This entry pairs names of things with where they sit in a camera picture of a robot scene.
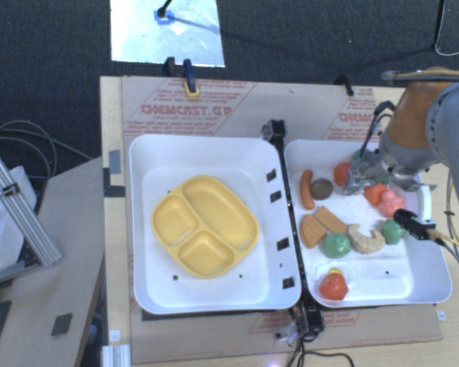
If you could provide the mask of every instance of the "green toy vegetable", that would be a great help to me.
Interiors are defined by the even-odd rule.
[[[381,233],[384,235],[384,238],[386,238],[386,243],[388,245],[396,245],[403,237],[405,230],[393,219],[387,219],[381,229]]]
[[[350,240],[344,234],[328,234],[324,238],[323,249],[328,258],[344,257],[351,249]]]

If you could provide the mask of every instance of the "toy sausage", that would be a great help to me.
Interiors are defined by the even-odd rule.
[[[313,177],[313,171],[304,170],[301,175],[301,181],[299,182],[299,195],[301,196],[301,202],[303,207],[307,210],[314,208],[314,200],[311,196],[310,183],[311,178]]]

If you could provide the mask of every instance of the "wooden surface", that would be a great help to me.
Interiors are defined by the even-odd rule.
[[[107,105],[120,105],[121,102],[121,84],[119,78],[102,78],[101,81],[103,95],[103,110]],[[391,88],[373,88],[373,94],[376,102],[392,100],[398,102],[402,94],[401,89]],[[104,140],[104,167],[108,166],[106,159],[109,156],[110,148],[122,148],[119,143],[119,133],[122,133],[122,119],[120,115],[112,113],[103,115],[103,140]],[[437,184],[438,188],[432,194],[434,203],[432,217],[438,223],[438,229],[444,233],[447,232],[445,222],[444,203],[445,190],[447,183],[447,169],[442,165],[435,165],[431,171],[423,176],[423,181],[427,184]],[[122,181],[123,174],[112,176],[112,180]],[[106,208],[119,211],[120,216],[124,216],[120,199],[106,199]],[[456,212],[454,220],[459,232],[459,206],[454,199],[453,211]],[[107,265],[107,282],[108,282],[108,315],[109,329],[120,330],[122,338],[119,341],[110,341],[110,345],[120,343],[129,343],[129,301],[127,277],[127,254],[125,253],[125,222],[120,217],[117,219],[106,219],[106,265]],[[330,352],[347,352],[354,360],[356,366],[459,366],[459,265],[446,253],[446,261],[451,273],[453,292],[451,297],[444,303],[439,304],[436,310],[443,312],[446,320],[441,322],[441,331],[444,339],[440,342],[430,343],[405,343],[400,345],[372,346],[350,349],[334,349]],[[223,328],[219,336],[224,336]],[[222,359],[205,359],[186,362],[170,362],[170,366],[175,367],[226,367],[226,366],[284,366],[286,365],[289,354],[271,354],[262,356],[244,356]],[[165,367],[167,363],[152,363],[149,366]],[[305,365],[313,366],[332,366],[347,365],[346,360],[326,359],[317,356],[307,356]]]
[[[11,309],[0,337],[0,367],[80,365],[103,276],[101,160],[50,180],[39,219],[62,259],[0,289]],[[52,336],[57,316],[73,314],[67,333]]]

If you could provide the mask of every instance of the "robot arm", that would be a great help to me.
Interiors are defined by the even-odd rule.
[[[413,82],[381,136],[379,151],[354,161],[345,192],[377,177],[408,190],[418,184],[419,171],[438,162],[450,168],[459,198],[459,83]]]

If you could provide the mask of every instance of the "blue sticker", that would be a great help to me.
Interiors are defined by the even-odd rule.
[[[158,24],[161,24],[162,26],[163,25],[166,25],[166,24],[170,24],[170,23],[174,23],[175,22],[175,19],[174,19],[174,13],[172,11],[169,11],[167,10],[165,12],[165,16],[163,18],[160,18],[158,16],[158,11],[153,11],[153,15],[155,16],[155,20]]]

